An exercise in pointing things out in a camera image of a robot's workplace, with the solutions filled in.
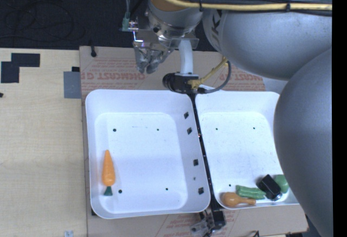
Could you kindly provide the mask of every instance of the white tray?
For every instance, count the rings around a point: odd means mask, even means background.
[[[91,206],[104,219],[200,212],[210,202],[191,101],[171,91],[98,89],[86,98]],[[109,149],[116,182],[104,196]]]
[[[213,191],[228,209],[297,204],[291,190],[277,201],[257,200],[256,205],[226,206],[221,196],[236,192],[236,185],[256,188],[267,174],[283,174],[274,138],[273,116],[279,94],[274,92],[226,92],[196,97]]]

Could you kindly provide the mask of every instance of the dark background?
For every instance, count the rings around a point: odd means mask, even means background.
[[[131,20],[144,14],[146,2],[130,0]],[[0,0],[0,47],[132,47],[132,34],[120,31],[125,9],[125,0]],[[215,51],[202,24],[195,33],[196,50]]]

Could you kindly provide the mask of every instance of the toy carrot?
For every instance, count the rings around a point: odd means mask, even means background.
[[[102,169],[102,182],[107,187],[104,196],[112,196],[111,186],[115,183],[115,172],[109,150],[105,151],[104,166]]]

